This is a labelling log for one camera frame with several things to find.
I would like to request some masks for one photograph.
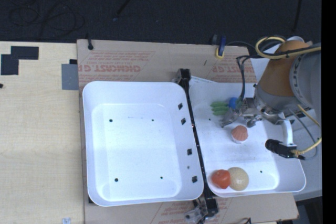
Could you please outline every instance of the white tray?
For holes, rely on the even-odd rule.
[[[241,83],[196,83],[190,87],[194,120],[211,191],[220,197],[231,197],[303,190],[306,177],[300,161],[280,157],[265,148],[269,138],[283,140],[281,126],[259,121],[248,128],[247,141],[237,144],[232,141],[230,132],[237,125],[246,126],[244,119],[239,118],[222,128],[221,116],[213,115],[211,103],[229,102],[230,98],[240,95],[241,88]],[[247,83],[245,97],[253,95],[253,84]],[[244,169],[249,176],[249,185],[244,191],[230,187],[220,189],[211,183],[213,171],[234,166]]]
[[[99,206],[193,200],[204,182],[182,87],[95,81],[83,90],[87,181]]]

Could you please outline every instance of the yellow cable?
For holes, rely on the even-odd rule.
[[[309,114],[306,112],[306,110],[304,110],[304,109],[302,108],[302,106],[300,106],[300,105],[298,104],[298,107],[299,107],[299,109],[301,110],[301,112],[302,112],[304,115],[306,115],[308,118],[310,118],[312,121],[314,121],[314,123],[315,123],[318,127],[320,127],[320,124],[317,122],[317,120],[315,120],[311,115],[309,115]],[[307,148],[306,148],[305,150],[303,150],[303,151],[292,150],[292,152],[293,152],[296,156],[302,155],[302,154],[304,154],[304,153],[306,153],[306,152],[312,150],[314,147],[318,146],[321,142],[322,142],[322,138],[318,139],[314,144],[312,144],[310,147],[307,147]]]
[[[284,54],[284,55],[267,55],[267,54],[264,54],[262,51],[260,51],[259,49],[259,45],[265,41],[265,40],[278,40],[278,41],[281,41],[281,42],[285,42],[285,40],[281,37],[264,37],[262,38],[261,40],[259,40],[257,43],[256,43],[256,51],[257,53],[264,57],[264,58],[268,58],[268,59],[282,59],[282,58],[285,58],[285,57],[290,57],[290,56],[294,56],[294,55],[300,55],[300,54],[306,54],[308,52],[313,52],[313,51],[318,51],[318,50],[321,50],[321,47],[313,47],[313,48],[310,48],[310,49],[306,49],[306,50],[301,50],[301,51],[295,51],[295,52],[291,52],[289,50],[288,53]]]
[[[305,150],[303,151],[299,151],[299,150],[292,150],[292,152],[296,155],[302,155],[310,150],[312,150],[314,147],[316,147],[317,145],[319,145],[322,142],[322,138],[318,139],[313,145],[311,145],[310,147],[307,147]]]
[[[315,120],[311,115],[309,115],[309,114],[306,112],[306,110],[303,109],[302,106],[300,106],[300,105],[298,104],[298,107],[299,107],[299,109],[301,110],[301,112],[302,112],[304,115],[306,115],[308,118],[310,118],[312,121],[314,121],[314,123],[315,123],[317,126],[320,126],[320,123],[318,123],[317,120]]]

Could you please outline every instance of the black mat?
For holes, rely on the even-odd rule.
[[[0,40],[76,42],[76,39],[209,44],[255,44],[267,35],[321,41],[321,0],[1,0]]]

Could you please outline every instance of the red tomato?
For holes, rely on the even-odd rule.
[[[217,170],[211,175],[212,183],[218,188],[226,189],[231,184],[231,176],[228,170]]]

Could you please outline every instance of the cardboard sheet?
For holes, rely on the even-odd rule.
[[[241,82],[236,57],[247,55],[247,49],[226,46],[224,58],[218,59],[215,57],[217,47],[210,45],[107,40],[92,40],[92,45],[93,50],[89,50],[87,40],[77,41],[86,224],[187,223],[184,213],[193,208],[192,201],[117,207],[99,207],[89,203],[82,90],[87,83],[96,80],[172,81],[179,68],[190,69],[192,76],[209,81]],[[245,81],[257,82],[249,60],[245,63]],[[216,199],[219,213],[206,223],[242,223],[249,217],[253,223],[298,218],[291,193]]]

